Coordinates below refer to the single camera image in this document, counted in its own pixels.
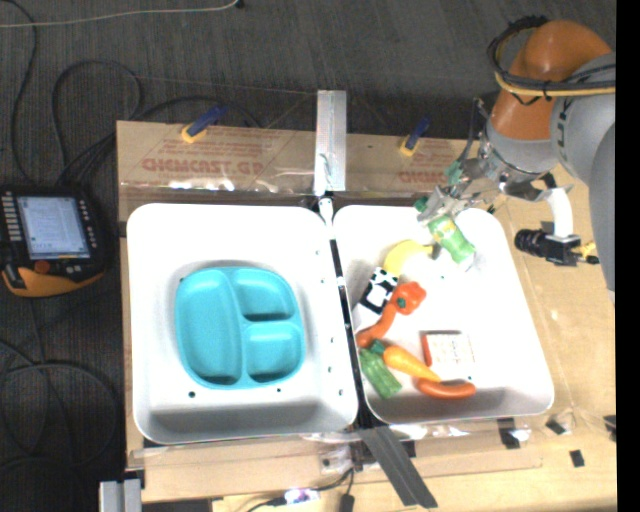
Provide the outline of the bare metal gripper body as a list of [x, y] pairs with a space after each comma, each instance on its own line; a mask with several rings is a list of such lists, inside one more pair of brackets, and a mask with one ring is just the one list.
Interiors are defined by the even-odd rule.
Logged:
[[436, 191], [444, 203], [489, 203], [500, 194], [536, 197], [531, 183], [547, 172], [548, 150], [542, 147], [507, 148], [504, 152], [496, 147], [468, 147], [447, 168], [447, 182]]

